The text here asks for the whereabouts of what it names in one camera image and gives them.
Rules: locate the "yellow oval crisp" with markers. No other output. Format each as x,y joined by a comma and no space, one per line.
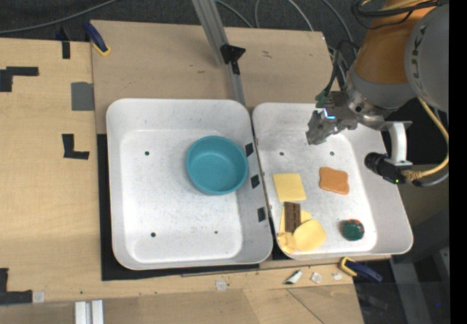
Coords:
309,235

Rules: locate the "pale wood board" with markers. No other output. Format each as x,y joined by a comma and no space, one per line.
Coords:
164,63

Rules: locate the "small yellow wedge piece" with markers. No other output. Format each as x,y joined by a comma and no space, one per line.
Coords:
286,242

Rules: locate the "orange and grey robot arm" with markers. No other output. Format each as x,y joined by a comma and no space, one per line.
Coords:
383,56

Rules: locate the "black cylinder on white bracket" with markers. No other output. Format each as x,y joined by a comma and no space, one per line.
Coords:
381,165

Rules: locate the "white plastic tray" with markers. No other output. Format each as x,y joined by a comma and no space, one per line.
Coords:
164,213
328,213

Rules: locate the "white and green small wrapper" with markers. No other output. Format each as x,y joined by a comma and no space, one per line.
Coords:
293,277

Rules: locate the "green and red round toy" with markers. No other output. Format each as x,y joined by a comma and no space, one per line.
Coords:
352,230

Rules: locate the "yellow square cheese slice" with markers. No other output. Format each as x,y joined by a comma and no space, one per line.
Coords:
289,187

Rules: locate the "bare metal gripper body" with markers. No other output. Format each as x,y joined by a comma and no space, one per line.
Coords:
346,111

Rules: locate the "teal bowl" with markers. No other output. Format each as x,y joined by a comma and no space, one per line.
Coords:
217,165

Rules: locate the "orange toast slice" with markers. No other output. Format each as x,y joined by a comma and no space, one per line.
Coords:
333,181

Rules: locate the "brown chocolate bar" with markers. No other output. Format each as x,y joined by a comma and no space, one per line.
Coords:
292,216

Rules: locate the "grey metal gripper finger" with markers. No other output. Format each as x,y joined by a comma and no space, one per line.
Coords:
316,129
331,129

